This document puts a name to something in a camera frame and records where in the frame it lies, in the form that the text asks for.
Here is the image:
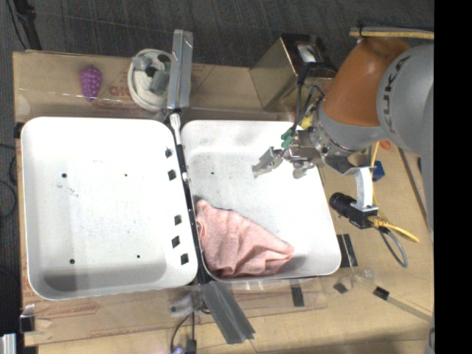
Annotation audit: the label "pink cloth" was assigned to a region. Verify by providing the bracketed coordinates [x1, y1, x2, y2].
[194, 198, 296, 280]

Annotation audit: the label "shiny brown box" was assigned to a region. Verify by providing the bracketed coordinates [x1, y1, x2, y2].
[249, 32, 337, 113]

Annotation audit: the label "black cylinder on white bracket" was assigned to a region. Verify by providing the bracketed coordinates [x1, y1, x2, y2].
[328, 165, 380, 230]

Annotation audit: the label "brown cardboard board red print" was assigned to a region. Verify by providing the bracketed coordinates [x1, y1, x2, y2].
[11, 49, 330, 348]

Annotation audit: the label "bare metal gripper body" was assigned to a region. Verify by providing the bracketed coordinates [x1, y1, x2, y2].
[282, 128, 355, 171]

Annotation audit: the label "purple grapes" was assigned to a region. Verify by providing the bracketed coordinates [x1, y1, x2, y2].
[80, 64, 103, 103]

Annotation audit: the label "white plastic tray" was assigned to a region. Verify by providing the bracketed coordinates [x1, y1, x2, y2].
[180, 119, 342, 283]
[20, 116, 199, 302]

